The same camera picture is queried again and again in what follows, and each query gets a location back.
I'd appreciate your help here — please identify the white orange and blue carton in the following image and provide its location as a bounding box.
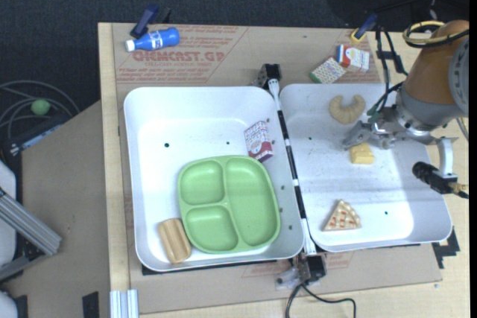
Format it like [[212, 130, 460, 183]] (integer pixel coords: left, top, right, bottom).
[[335, 44, 371, 73]]

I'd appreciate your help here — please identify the green ball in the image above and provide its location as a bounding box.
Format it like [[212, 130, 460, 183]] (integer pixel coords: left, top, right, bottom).
[[30, 98, 52, 116]]

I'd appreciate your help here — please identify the brown cardboard board red print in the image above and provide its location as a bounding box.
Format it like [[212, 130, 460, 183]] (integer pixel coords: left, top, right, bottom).
[[111, 23, 444, 314]]

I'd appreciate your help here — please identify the white plastic tray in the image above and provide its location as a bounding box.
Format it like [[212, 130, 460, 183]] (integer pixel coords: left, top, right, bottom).
[[123, 86, 305, 273], [278, 82, 454, 253]]

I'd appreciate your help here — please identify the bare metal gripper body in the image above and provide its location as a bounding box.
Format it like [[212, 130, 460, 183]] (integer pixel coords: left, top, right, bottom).
[[369, 106, 436, 143]]

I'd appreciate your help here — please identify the yellow cheese wedge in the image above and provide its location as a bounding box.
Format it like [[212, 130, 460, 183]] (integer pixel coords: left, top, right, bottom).
[[349, 141, 376, 165]]

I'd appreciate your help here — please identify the tan hot dog bun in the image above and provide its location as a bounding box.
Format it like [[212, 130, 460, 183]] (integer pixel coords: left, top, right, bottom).
[[157, 217, 192, 264]]

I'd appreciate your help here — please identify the red and white carton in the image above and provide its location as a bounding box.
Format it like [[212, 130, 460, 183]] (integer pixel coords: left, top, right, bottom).
[[243, 120, 274, 164]]

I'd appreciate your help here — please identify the black cylinder on white bracket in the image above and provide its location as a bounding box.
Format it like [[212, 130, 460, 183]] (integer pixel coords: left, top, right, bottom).
[[411, 136, 460, 196]]

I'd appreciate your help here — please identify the pizza slice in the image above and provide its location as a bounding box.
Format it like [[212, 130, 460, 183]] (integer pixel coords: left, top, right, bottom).
[[322, 198, 363, 232]]

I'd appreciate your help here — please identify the white and green patterned box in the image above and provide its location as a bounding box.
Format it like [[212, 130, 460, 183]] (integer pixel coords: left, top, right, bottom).
[[309, 56, 348, 85]]

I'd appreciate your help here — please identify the blue bottle with white cap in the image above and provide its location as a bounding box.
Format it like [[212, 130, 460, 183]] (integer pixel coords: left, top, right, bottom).
[[124, 26, 181, 53]]

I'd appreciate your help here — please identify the beige croissant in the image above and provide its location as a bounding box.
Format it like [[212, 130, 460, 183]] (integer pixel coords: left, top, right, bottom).
[[328, 94, 367, 125]]

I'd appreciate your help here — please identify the thin black and white rod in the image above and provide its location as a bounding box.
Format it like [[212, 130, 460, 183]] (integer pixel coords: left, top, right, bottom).
[[268, 78, 318, 255]]

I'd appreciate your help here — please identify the green divided plate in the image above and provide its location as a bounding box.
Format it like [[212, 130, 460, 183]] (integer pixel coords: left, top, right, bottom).
[[176, 154, 282, 255]]

